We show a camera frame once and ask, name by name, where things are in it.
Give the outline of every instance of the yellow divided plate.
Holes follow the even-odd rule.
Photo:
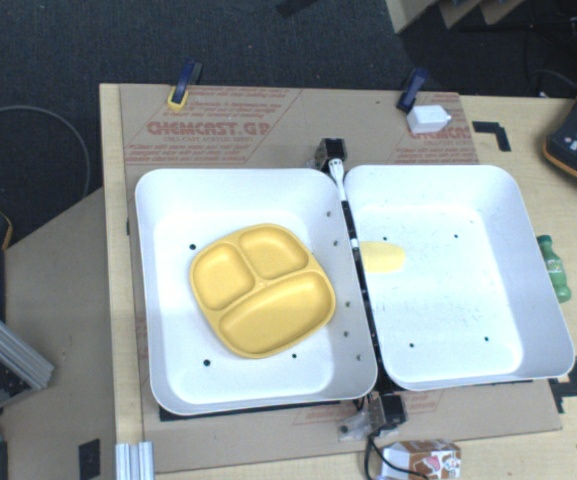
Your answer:
[[[335,293],[315,257],[275,224],[241,229],[201,250],[190,284],[215,333],[244,357],[291,347],[335,311]]]

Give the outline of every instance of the yellow food residue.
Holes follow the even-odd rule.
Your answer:
[[[359,250],[366,272],[395,272],[401,270],[406,259],[406,251],[389,242],[360,242]]]

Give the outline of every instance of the gray carpet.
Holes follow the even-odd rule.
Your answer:
[[[186,57],[205,85],[424,89],[571,97],[577,29],[526,23],[577,15],[577,0],[528,0],[504,23],[478,10],[447,29],[436,6],[401,34],[385,0],[0,0],[0,209],[20,240],[101,185],[100,83],[174,84]]]

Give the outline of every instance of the black cable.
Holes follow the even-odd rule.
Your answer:
[[[532,89],[533,79],[538,78],[541,75],[550,75],[554,78],[557,78],[558,80],[561,80],[562,82],[569,85],[571,89],[573,89],[575,92],[577,92],[577,83],[576,82],[573,82],[570,78],[562,75],[561,73],[558,73],[557,71],[553,71],[552,69],[536,69],[535,71],[530,73],[530,77],[528,79],[527,92],[530,92]]]
[[[379,433],[383,429],[384,428],[382,427],[379,430],[376,430],[372,434],[369,434],[368,437],[366,438],[366,451],[364,452],[364,473],[366,475],[366,479],[372,480],[372,477],[370,476],[370,467],[369,466],[370,466],[370,452],[374,449],[375,452],[377,453],[377,455],[379,455],[379,458],[382,460],[382,462],[384,464],[386,464],[389,468],[394,469],[395,471],[399,471],[400,473],[406,473],[408,475],[423,478],[424,480],[430,480],[423,473],[419,473],[417,471],[411,471],[409,469],[404,469],[404,468],[400,468],[398,466],[395,466],[388,459],[386,459],[386,457],[384,457],[384,454],[381,453],[381,450],[379,449],[379,447],[375,443],[375,437],[378,436]]]
[[[87,195],[88,195],[88,190],[90,188],[90,155],[88,154],[88,148],[86,147],[86,143],[84,142],[84,139],[81,137],[81,135],[79,134],[79,132],[75,129],[75,127],[73,125],[71,125],[68,121],[66,121],[63,117],[61,117],[58,114],[55,114],[54,112],[51,112],[50,110],[46,110],[44,108],[40,108],[40,107],[33,107],[33,106],[29,106],[29,105],[11,105],[11,106],[7,106],[7,107],[0,107],[0,114],[3,112],[11,112],[11,111],[28,111],[28,112],[39,112],[40,114],[44,114],[47,116],[50,116],[54,119],[56,119],[57,121],[59,121],[61,124],[63,124],[66,128],[68,128],[73,135],[75,136],[75,138],[77,139],[79,145],[81,146],[81,149],[84,153],[84,158],[85,158],[85,164],[86,164],[86,178],[85,178],[85,182],[84,182],[84,190],[83,190],[83,195],[81,196],[82,199],[84,199]]]

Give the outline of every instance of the white tray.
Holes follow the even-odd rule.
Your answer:
[[[366,274],[384,370],[403,388],[566,374],[574,351],[519,189],[490,166],[360,166],[358,239],[406,254]],[[360,398],[377,365],[339,193],[312,169],[158,169],[136,188],[151,386],[180,415]],[[192,294],[192,258],[246,226],[290,229],[327,273],[332,320],[264,359],[234,355]]]
[[[493,166],[360,166],[359,241],[406,253],[366,274],[389,377],[410,390],[565,375],[574,351],[511,176]]]
[[[161,169],[136,188],[151,387],[180,415],[361,398],[377,365],[337,190],[311,169]],[[328,275],[331,321],[264,359],[236,356],[205,321],[192,258],[255,224],[290,229]]]

